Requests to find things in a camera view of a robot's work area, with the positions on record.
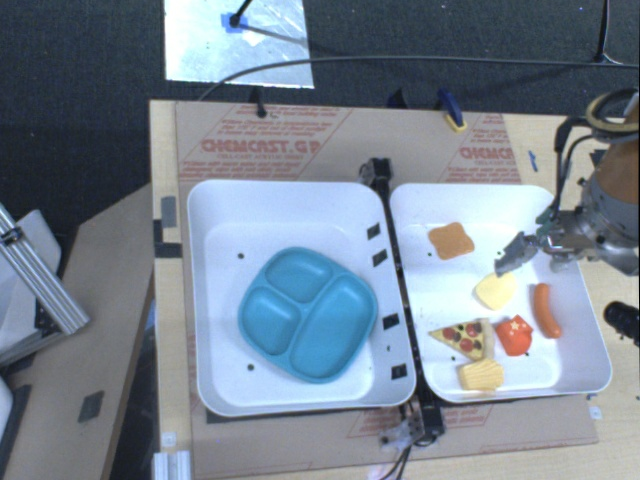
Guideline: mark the yellow ridged block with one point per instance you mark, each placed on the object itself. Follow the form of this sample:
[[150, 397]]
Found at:
[[481, 374]]

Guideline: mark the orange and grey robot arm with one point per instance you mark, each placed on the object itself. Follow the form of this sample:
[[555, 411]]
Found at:
[[619, 168]]

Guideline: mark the pizza slice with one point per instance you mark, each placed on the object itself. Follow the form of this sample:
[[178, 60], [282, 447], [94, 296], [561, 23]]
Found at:
[[465, 338]]

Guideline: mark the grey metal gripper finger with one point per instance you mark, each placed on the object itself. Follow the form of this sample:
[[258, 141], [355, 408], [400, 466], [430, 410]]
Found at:
[[507, 263], [524, 243]]

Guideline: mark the blue divided plate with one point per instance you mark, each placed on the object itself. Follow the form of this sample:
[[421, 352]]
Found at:
[[320, 318]]

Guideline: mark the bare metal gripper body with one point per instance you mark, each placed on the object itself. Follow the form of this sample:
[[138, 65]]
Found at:
[[590, 240]]

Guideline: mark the orange sausage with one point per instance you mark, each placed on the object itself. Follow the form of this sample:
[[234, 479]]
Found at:
[[545, 313]]

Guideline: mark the thin black rod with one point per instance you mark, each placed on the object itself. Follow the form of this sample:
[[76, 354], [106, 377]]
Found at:
[[400, 273]]

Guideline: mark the orange toast slice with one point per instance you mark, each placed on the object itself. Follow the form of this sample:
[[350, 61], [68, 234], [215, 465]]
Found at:
[[451, 240]]

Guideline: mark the white plastic tray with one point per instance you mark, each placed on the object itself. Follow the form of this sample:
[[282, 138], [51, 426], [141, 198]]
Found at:
[[560, 368], [225, 208]]

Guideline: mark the brown cardboard board red print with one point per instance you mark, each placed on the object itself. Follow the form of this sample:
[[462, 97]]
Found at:
[[280, 143]]

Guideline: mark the pale yellow round slice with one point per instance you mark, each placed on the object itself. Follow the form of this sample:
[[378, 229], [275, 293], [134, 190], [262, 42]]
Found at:
[[496, 292]]

